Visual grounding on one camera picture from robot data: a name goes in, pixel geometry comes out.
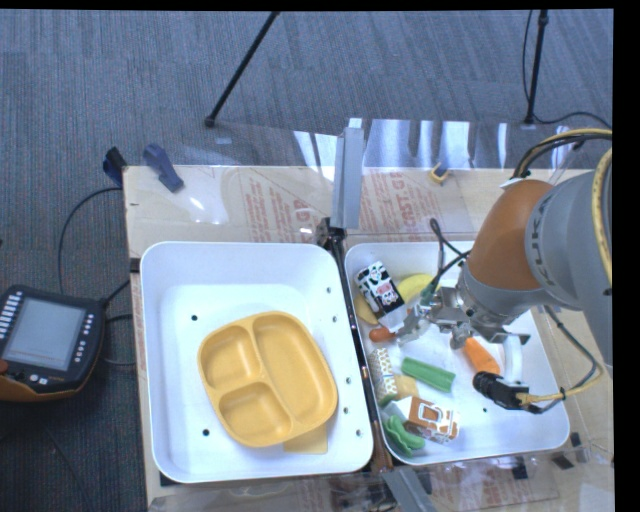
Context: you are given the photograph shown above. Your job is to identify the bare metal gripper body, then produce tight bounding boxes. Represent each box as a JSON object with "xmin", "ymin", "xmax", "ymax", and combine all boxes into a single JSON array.
[{"xmin": 424, "ymin": 287, "xmax": 484, "ymax": 338}]

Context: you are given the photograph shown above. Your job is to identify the orange carrot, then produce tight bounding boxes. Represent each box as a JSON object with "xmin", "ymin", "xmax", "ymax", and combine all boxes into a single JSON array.
[{"xmin": 461, "ymin": 336, "xmax": 502, "ymax": 377}]

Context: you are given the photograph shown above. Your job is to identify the yellow banana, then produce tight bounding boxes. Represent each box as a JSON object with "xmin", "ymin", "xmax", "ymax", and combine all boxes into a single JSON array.
[{"xmin": 396, "ymin": 272, "xmax": 437, "ymax": 304}]

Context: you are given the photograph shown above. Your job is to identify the green celery stalk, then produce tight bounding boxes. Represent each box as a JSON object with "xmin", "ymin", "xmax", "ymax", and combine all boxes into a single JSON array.
[{"xmin": 400, "ymin": 356, "xmax": 457, "ymax": 393}]

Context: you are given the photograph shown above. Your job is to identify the cow print milk carton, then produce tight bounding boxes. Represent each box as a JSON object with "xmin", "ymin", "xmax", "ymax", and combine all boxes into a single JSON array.
[{"xmin": 355, "ymin": 260, "xmax": 409, "ymax": 334}]

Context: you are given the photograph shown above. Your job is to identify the yellow toy food piece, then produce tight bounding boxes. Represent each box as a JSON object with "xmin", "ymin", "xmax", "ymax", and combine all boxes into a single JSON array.
[{"xmin": 354, "ymin": 293, "xmax": 380, "ymax": 327}]

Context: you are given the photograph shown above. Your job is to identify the brown spotted carton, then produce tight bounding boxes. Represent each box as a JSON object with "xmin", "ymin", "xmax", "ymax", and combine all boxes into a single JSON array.
[{"xmin": 367, "ymin": 346, "xmax": 400, "ymax": 408}]

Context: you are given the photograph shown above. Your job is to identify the pale yellow cheese block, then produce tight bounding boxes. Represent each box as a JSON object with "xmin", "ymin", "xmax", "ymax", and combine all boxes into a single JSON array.
[{"xmin": 394, "ymin": 374, "xmax": 421, "ymax": 402}]

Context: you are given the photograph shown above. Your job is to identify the orange and white carton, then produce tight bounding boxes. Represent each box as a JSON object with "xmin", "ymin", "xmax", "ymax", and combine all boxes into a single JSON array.
[{"xmin": 401, "ymin": 395, "xmax": 462, "ymax": 446}]

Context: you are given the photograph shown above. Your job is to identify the white plastic tray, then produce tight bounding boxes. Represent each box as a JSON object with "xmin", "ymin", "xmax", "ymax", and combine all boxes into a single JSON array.
[
  {"xmin": 343, "ymin": 240, "xmax": 572, "ymax": 467},
  {"xmin": 139, "ymin": 240, "xmax": 376, "ymax": 485}
]

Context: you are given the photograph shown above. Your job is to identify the green pea pods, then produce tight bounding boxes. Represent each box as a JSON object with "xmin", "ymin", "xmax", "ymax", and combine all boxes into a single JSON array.
[{"xmin": 383, "ymin": 414, "xmax": 427, "ymax": 459}]

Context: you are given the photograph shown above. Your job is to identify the yellow divided plate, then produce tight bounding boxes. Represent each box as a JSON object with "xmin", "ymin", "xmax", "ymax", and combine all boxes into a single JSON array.
[{"xmin": 196, "ymin": 310, "xmax": 340, "ymax": 448}]

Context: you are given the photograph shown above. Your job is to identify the brown cardboard board red print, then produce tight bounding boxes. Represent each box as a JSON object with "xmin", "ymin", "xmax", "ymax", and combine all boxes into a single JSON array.
[{"xmin": 122, "ymin": 164, "xmax": 614, "ymax": 512}]

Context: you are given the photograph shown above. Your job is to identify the black stand leg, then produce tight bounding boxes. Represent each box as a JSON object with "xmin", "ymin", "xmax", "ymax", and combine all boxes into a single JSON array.
[
  {"xmin": 523, "ymin": 10, "xmax": 550, "ymax": 125},
  {"xmin": 203, "ymin": 10, "xmax": 281, "ymax": 128}
]

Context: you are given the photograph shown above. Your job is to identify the black cylinder on white bracket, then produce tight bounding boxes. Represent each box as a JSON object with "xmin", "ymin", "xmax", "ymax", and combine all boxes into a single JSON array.
[{"xmin": 472, "ymin": 333, "xmax": 532, "ymax": 412}]

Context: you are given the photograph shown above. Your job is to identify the black block with thin wires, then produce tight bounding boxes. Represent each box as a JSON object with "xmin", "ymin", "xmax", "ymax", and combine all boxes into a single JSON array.
[{"xmin": 315, "ymin": 218, "xmax": 347, "ymax": 251}]

